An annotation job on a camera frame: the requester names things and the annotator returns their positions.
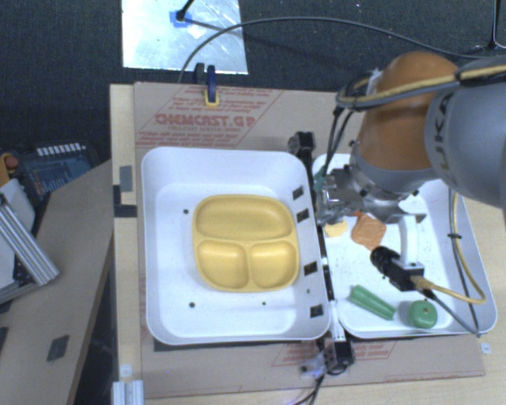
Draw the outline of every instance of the white tray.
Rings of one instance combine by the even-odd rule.
[[[323,335],[330,311],[315,218],[302,163],[291,154],[199,148],[155,148],[142,164],[147,322],[172,345],[306,340]],[[303,195],[294,199],[293,191]],[[285,289],[233,293],[210,287],[197,271],[192,218],[206,197],[274,197],[291,211],[300,272]],[[296,214],[309,210],[300,222]],[[317,271],[304,273],[316,262]],[[322,314],[311,316],[322,307]]]
[[[320,156],[314,163],[314,173],[325,163],[326,157]],[[341,168],[349,161],[348,154],[337,154],[331,161],[331,168]],[[424,277],[445,288],[464,294],[464,289],[457,271],[452,253],[448,219],[448,187],[441,181],[430,181],[420,188],[416,197],[409,197],[400,203],[408,213],[425,213],[427,217],[417,225],[418,259],[425,265]],[[464,203],[459,204],[458,227],[463,235],[462,249],[470,270],[487,296],[484,305],[474,305],[480,332],[491,330],[497,321],[497,310],[482,265],[482,259],[476,246],[472,227]],[[350,238],[355,218],[346,218],[348,230],[337,238],[326,237],[326,250],[330,264],[331,280],[337,299],[339,321],[351,334],[359,338],[400,338],[430,335],[467,333],[444,309],[437,307],[439,318],[434,328],[421,330],[411,327],[406,320],[406,310],[415,300],[423,300],[416,291],[401,292],[391,285],[388,279],[369,260],[369,251]],[[388,224],[382,246],[401,252],[401,237],[397,224]],[[471,296],[478,297],[472,289]],[[354,305],[348,300],[352,286],[363,285],[377,294],[381,299],[397,308],[393,321],[384,320]],[[448,295],[437,293],[457,315],[474,326],[469,305]]]

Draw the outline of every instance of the yellow divided dish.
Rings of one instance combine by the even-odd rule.
[[[193,217],[196,266],[222,291],[282,289],[299,271],[293,216],[278,200],[217,195],[202,200]]]

